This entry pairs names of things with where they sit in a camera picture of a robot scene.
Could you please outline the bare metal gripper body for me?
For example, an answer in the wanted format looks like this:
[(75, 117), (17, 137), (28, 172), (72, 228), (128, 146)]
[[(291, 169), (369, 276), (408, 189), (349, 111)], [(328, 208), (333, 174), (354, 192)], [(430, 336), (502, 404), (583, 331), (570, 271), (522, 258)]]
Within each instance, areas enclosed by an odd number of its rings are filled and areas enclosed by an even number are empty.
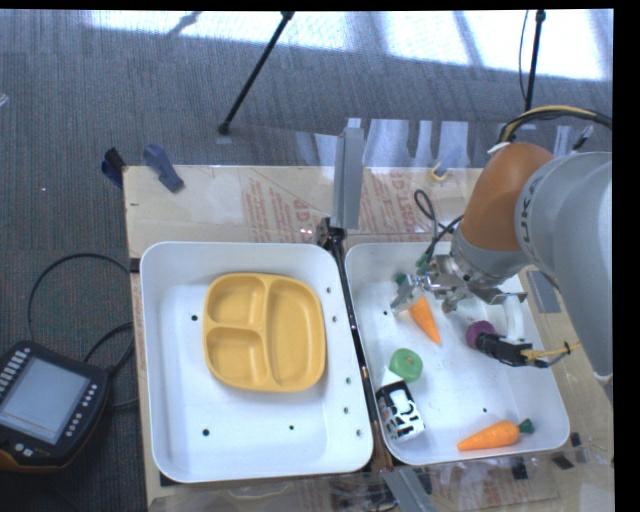
[(501, 282), (494, 276), (458, 261), (451, 254), (439, 254), (429, 263), (427, 288), (449, 301), (476, 297), (482, 301), (497, 301), (502, 295)]

